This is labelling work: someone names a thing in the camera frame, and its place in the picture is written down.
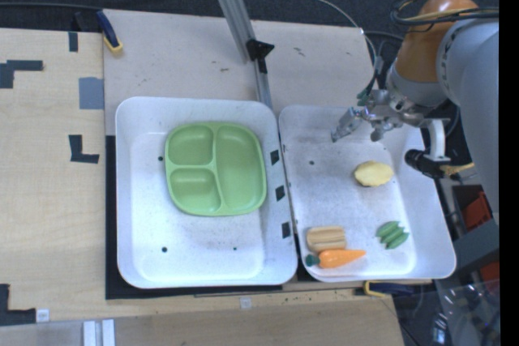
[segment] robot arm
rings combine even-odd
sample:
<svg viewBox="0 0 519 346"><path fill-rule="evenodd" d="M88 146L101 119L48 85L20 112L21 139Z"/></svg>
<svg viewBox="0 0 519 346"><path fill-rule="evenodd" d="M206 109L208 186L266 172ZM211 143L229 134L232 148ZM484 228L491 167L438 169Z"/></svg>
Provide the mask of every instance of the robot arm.
<svg viewBox="0 0 519 346"><path fill-rule="evenodd" d="M460 109L465 141L487 199L499 211L499 20L495 13L480 19L473 11L480 10L471 0L428 0L402 42L385 89L369 91L362 107L350 108L332 131L332 141L362 121L373 126L373 141L404 123L427 128L429 152L410 151L405 160L415 168L421 165L422 172L440 171L449 162L444 154L448 119L428 114L450 100Z"/></svg>

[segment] white cable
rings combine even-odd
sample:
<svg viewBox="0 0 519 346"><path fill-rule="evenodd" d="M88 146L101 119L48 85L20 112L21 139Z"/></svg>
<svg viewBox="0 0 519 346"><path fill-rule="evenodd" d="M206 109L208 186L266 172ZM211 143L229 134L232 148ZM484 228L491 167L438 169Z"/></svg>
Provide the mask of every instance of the white cable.
<svg viewBox="0 0 519 346"><path fill-rule="evenodd" d="M364 38L366 39L366 42L368 43L368 45L371 48L371 52L373 53L373 57L376 56L375 46L371 42L371 39L369 39L366 36L364 31L357 25L357 23L352 19L352 17L350 15L348 15L346 12L344 12L339 6L334 5L333 3L329 2L328 0L316 0L316 1L317 2L322 2L322 3L332 7L333 9L338 11L341 15L345 16L351 22L351 24L353 24L356 28L360 29L361 33L364 35Z"/></svg>

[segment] white tray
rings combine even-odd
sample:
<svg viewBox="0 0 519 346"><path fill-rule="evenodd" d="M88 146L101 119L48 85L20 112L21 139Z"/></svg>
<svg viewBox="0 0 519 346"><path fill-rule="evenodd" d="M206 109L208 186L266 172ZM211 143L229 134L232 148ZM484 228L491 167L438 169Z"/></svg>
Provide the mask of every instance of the white tray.
<svg viewBox="0 0 519 346"><path fill-rule="evenodd" d="M410 148L423 149L420 130L403 126L376 143L367 122L333 143L330 134L347 108L291 105L279 120L286 175L301 255L309 251L309 228L342 225L348 247L367 254L338 268L305 267L317 280L440 279L456 266L451 237L429 177L404 162ZM393 179L376 188L360 186L355 167L367 160L392 166ZM399 220L410 232L405 244L386 250L375 232L382 223Z"/></svg>
<svg viewBox="0 0 519 346"><path fill-rule="evenodd" d="M167 134L190 122L236 122L258 137L268 194L240 216L186 214L169 196ZM138 288L276 285L297 268L277 120L255 101L132 97L116 112L117 247L122 277ZM279 161L272 163L271 152Z"/></svg>

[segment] toy carrot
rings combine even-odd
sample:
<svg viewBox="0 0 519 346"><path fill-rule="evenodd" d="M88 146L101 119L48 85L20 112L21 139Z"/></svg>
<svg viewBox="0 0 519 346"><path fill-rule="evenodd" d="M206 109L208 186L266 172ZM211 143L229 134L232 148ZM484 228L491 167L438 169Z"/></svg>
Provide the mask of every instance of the toy carrot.
<svg viewBox="0 0 519 346"><path fill-rule="evenodd" d="M307 255L306 263L309 267L319 264L322 268L334 268L351 263L365 254L365 250L324 250L319 253L319 256Z"/></svg>

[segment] black clamp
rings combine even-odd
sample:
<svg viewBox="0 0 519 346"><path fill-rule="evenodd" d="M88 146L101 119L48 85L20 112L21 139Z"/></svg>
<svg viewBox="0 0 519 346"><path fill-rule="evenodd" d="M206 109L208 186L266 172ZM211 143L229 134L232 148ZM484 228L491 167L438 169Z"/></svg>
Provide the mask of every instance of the black clamp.
<svg viewBox="0 0 519 346"><path fill-rule="evenodd" d="M103 32L103 41L108 49L114 53L122 50L122 42L116 35L114 28L105 13L103 13L103 11L96 12L96 19L97 23L101 27L101 31Z"/></svg>
<svg viewBox="0 0 519 346"><path fill-rule="evenodd" d="M406 152L404 160L413 169L422 172L431 179L442 179L445 177L445 171L441 169L445 165L444 161L434 161L426 157L424 151L410 149Z"/></svg>
<svg viewBox="0 0 519 346"><path fill-rule="evenodd" d="M247 42L247 52L249 58L254 61L258 61L259 72L267 74L267 64L265 63L265 57L274 49L274 45L266 44L265 42L257 41L256 39L250 39Z"/></svg>

